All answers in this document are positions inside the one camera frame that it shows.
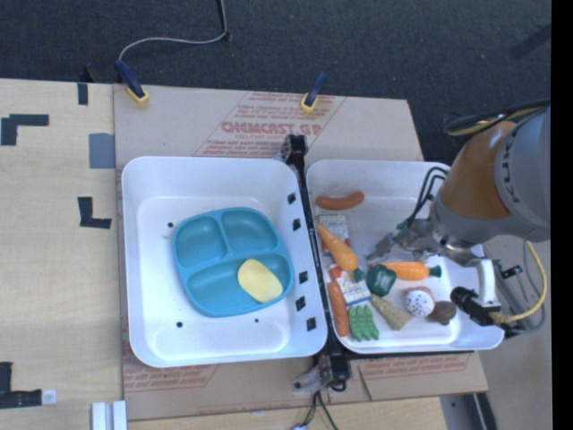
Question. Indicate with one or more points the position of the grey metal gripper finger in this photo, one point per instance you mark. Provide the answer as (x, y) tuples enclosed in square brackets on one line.
[(380, 249)]

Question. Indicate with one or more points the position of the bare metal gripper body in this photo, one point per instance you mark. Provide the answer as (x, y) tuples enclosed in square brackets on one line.
[(425, 235)]

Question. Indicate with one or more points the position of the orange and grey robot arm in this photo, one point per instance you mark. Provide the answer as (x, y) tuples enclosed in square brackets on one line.
[(483, 182)]

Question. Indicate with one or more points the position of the green toy pepper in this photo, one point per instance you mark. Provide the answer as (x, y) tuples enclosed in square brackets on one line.
[(380, 280)]

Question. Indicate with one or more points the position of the orange toy carrot green stem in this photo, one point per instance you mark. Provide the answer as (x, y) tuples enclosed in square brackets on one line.
[(405, 270)]

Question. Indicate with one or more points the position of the white carton with blue print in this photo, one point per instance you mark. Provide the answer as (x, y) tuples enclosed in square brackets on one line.
[(353, 289)]

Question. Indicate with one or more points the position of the white and orange small carton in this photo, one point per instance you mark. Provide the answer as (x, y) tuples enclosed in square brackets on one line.
[(335, 223)]

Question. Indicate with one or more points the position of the white plastic tray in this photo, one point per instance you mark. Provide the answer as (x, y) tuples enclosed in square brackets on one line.
[(394, 186), (156, 258)]

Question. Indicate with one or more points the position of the orange toy sausage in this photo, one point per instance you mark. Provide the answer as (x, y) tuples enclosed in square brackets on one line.
[(339, 307), (340, 201)]

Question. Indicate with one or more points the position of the yellow toy waffle cone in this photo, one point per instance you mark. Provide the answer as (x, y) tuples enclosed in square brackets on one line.
[(391, 314)]

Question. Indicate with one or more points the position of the white sprinkled toy cupcake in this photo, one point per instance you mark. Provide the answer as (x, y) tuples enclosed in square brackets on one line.
[(419, 303)]

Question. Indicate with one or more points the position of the thin black and white rod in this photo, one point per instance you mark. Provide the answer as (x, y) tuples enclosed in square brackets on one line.
[(312, 235)]

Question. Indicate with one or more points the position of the green toy pea pods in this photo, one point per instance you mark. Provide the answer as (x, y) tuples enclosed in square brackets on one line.
[(362, 325)]

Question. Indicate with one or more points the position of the brown toy mushroom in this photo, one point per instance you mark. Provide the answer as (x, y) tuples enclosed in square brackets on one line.
[(443, 312)]

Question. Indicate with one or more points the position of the yellow toy potato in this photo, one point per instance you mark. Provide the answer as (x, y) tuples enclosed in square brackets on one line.
[(259, 281)]

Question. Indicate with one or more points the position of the blue divided plate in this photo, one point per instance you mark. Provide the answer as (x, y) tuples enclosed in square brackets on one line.
[(201, 244)]

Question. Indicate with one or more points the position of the brown cardboard board red print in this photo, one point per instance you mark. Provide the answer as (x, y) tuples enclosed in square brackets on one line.
[(188, 119)]

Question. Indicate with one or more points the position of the black cylinder on white bracket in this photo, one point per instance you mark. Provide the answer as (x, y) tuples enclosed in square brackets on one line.
[(470, 303)]

